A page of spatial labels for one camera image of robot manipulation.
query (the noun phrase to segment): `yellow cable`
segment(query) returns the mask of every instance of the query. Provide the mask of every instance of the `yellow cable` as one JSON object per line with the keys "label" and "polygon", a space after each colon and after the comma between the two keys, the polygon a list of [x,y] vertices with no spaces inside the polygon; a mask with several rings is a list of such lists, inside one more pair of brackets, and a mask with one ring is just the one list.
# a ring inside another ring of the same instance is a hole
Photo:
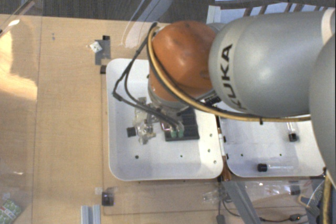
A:
{"label": "yellow cable", "polygon": [[324,189],[323,189],[323,224],[330,224],[330,218],[329,218],[329,203],[330,203],[330,199],[331,199],[331,188],[332,188],[332,184],[331,184],[331,180],[329,178],[329,175],[326,175],[326,178],[324,180]]}
{"label": "yellow cable", "polygon": [[148,36],[148,52],[149,52],[149,58],[153,64],[154,69],[156,70],[156,73],[159,75],[160,79],[163,81],[163,83],[176,95],[178,96],[181,100],[183,100],[184,102],[186,102],[187,104],[189,104],[190,106],[207,112],[207,113],[212,113],[214,115],[223,117],[223,118],[227,118],[227,119],[231,119],[231,120],[239,120],[239,121],[255,121],[255,122],[300,122],[300,121],[309,121],[310,117],[309,116],[301,116],[301,117],[290,117],[290,118],[261,118],[259,116],[251,116],[251,115],[247,115],[247,114],[243,114],[241,113],[241,115],[239,115],[239,113],[224,113],[221,111],[217,111],[215,109],[212,109],[208,106],[205,105],[201,105],[197,102],[195,102],[193,99],[191,99],[190,97],[188,97],[185,93],[183,93],[182,91],[180,91],[179,89],[177,89],[173,83],[167,79],[167,75],[165,75],[164,70],[161,68],[158,60],[156,59],[155,53],[154,53],[154,49],[153,49],[153,45],[152,45],[152,38],[153,38],[153,34],[156,30],[158,30],[159,27],[156,26],[154,27]]}

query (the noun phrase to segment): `cable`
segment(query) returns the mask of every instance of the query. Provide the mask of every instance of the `cable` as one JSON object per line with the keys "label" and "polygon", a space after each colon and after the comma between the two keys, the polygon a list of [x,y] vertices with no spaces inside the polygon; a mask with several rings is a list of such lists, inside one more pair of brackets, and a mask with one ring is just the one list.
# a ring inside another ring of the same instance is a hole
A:
{"label": "cable", "polygon": [[[154,23],[151,27],[150,30],[156,26],[156,23]],[[134,98],[131,93],[128,90],[128,86],[127,86],[127,82],[128,82],[128,76],[129,73],[131,71],[131,68],[136,60],[136,58],[139,56],[139,54],[141,53],[142,49],[146,46],[148,42],[148,36],[146,37],[146,39],[143,41],[143,43],[140,45],[139,49],[135,52],[135,55],[133,56],[132,60],[129,62],[129,64],[127,65],[127,67],[125,68],[124,72],[122,73],[122,75],[120,76],[120,78],[116,81],[114,88],[113,88],[113,92],[112,95],[113,97],[115,97],[116,99],[118,99],[119,101],[122,101],[130,106],[133,106],[134,108],[137,109],[141,109],[145,112],[147,112],[148,114],[154,115],[156,116],[158,119],[161,119],[162,121],[168,123],[169,125],[173,126],[174,128],[178,128],[178,124],[179,122],[151,107],[149,107],[148,105],[145,105],[143,103],[141,103],[139,100],[137,100],[136,98]],[[129,102],[128,100],[124,99],[121,95],[119,95],[117,93],[117,87],[119,85],[119,83],[123,80],[123,78],[125,77],[125,81],[124,81],[124,87],[125,87],[125,91],[126,94],[128,95],[128,97],[133,100],[135,102],[135,104]]]}
{"label": "cable", "polygon": [[330,224],[330,200],[331,200],[331,189],[332,183],[329,178],[329,175],[326,175],[324,180],[324,189],[323,189],[323,200],[322,200],[322,223]]}
{"label": "cable", "polygon": [[152,67],[153,73],[156,75],[156,77],[162,82],[162,86],[164,86],[170,93],[172,93],[178,100],[181,100],[182,102],[199,109],[204,112],[212,113],[217,116],[232,119],[232,120],[241,120],[241,121],[256,121],[256,122],[299,122],[299,121],[308,121],[310,120],[309,116],[301,116],[298,118],[263,118],[255,115],[249,115],[249,114],[243,114],[243,113],[235,113],[235,112],[229,112],[225,110],[221,110],[219,108],[215,108],[213,106],[206,106],[204,103],[192,98],[185,92],[183,92],[181,89],[178,88],[177,85],[174,85],[174,82],[169,79],[169,75],[164,72],[162,65],[160,62],[156,59],[153,45],[152,45],[152,38],[153,34],[156,30],[158,30],[159,27],[153,27],[148,36],[148,46],[147,46],[147,52],[149,56],[149,62]]}
{"label": "cable", "polygon": [[[227,206],[226,206],[224,200],[222,200],[222,203],[223,203],[223,205],[224,205],[224,208],[226,209],[226,211],[227,211],[230,215],[235,216],[235,217],[240,217],[240,218],[241,218],[240,215],[233,213],[232,211],[230,211],[230,210],[227,208]],[[290,221],[297,221],[297,220],[301,219],[301,217],[304,217],[304,216],[306,216],[306,215],[294,214],[294,215],[290,215],[288,218],[286,218],[286,219],[282,219],[282,220],[270,220],[270,219],[265,219],[265,218],[262,218],[262,217],[259,217],[259,219],[260,219],[260,221],[262,221],[262,222],[282,223],[282,222],[285,222],[285,221],[288,221],[288,220],[290,220]]]}
{"label": "cable", "polygon": [[230,215],[233,215],[233,216],[235,216],[235,217],[239,217],[239,218],[241,217],[240,215],[231,212],[231,211],[227,208],[225,202],[224,202],[224,201],[222,201],[222,202],[223,202],[224,208],[226,209],[226,211],[228,211],[228,213],[229,213]]}

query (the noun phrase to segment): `white platform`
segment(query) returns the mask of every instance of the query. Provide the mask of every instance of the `white platform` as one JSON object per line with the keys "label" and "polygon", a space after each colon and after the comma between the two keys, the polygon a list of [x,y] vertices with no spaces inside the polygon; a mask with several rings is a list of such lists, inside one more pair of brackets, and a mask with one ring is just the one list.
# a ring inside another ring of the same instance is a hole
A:
{"label": "white platform", "polygon": [[[211,114],[196,110],[200,140],[166,142],[158,124],[154,127],[157,136],[146,145],[140,145],[138,137],[127,137],[126,128],[132,126],[134,108],[119,102],[111,93],[129,61],[115,59],[107,66],[112,174],[121,180],[208,179],[218,176],[223,169],[223,160],[216,121]],[[129,77],[129,89],[136,98],[146,96],[149,100],[148,74],[148,61],[136,60]],[[121,86],[118,92],[126,98]],[[230,109],[222,103],[219,107]],[[323,172],[325,164],[311,122],[293,124],[299,137],[296,142],[289,141],[286,123],[260,125],[226,119],[220,122],[226,138],[223,154],[227,154],[228,166],[238,176],[319,176]],[[259,163],[268,165],[267,172],[257,170]]]}
{"label": "white platform", "polygon": [[[219,107],[229,109],[221,103]],[[311,122],[292,123],[298,136],[290,142],[286,123],[221,119],[229,169],[241,177],[319,176],[325,167]],[[257,165],[267,164],[267,172]]]}
{"label": "white platform", "polygon": [[[138,137],[127,137],[126,128],[132,126],[134,108],[112,96],[116,80],[129,59],[115,59],[107,66],[107,94],[109,113],[109,165],[120,180],[209,179],[223,170],[222,153],[215,117],[196,111],[199,140],[166,142],[156,124],[156,137],[140,145]],[[136,97],[147,97],[149,64],[136,60],[129,76],[129,90]],[[118,93],[126,98],[123,85]]]}

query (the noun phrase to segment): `glass panel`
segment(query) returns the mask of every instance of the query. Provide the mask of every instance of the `glass panel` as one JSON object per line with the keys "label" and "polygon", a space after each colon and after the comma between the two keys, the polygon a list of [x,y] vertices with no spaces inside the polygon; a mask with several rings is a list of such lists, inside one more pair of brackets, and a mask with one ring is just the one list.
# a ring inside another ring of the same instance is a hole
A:
{"label": "glass panel", "polygon": [[312,10],[323,10],[323,7],[261,0],[214,0],[210,3],[197,0],[192,3],[176,0],[111,0],[106,13],[109,18],[127,22],[118,45],[134,48],[142,42],[152,22],[168,24],[178,20],[196,20],[207,24],[229,23],[243,16]]}
{"label": "glass panel", "polygon": [[13,15],[0,15],[1,221],[32,220],[42,14],[43,0],[27,0]]}

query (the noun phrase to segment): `metal stand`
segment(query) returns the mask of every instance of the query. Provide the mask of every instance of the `metal stand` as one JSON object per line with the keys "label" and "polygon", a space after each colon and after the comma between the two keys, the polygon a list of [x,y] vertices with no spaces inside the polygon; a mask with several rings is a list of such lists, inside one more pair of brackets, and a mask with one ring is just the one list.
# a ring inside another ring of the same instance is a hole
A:
{"label": "metal stand", "polygon": [[261,224],[250,198],[248,197],[243,182],[228,181],[222,182],[225,190],[230,195],[242,220],[248,224]]}

